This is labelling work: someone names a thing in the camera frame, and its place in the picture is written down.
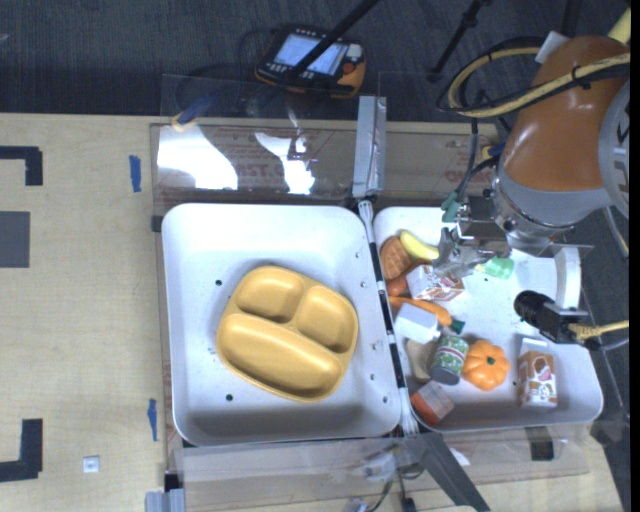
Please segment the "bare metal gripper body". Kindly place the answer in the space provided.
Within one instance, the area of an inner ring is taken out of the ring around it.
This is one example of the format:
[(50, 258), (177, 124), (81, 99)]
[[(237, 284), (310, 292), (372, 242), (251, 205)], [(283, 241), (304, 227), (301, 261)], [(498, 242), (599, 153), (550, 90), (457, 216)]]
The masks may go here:
[(550, 247), (572, 225), (540, 222), (497, 192), (470, 196), (459, 209), (453, 229), (459, 258), (506, 258), (513, 250), (548, 257)]

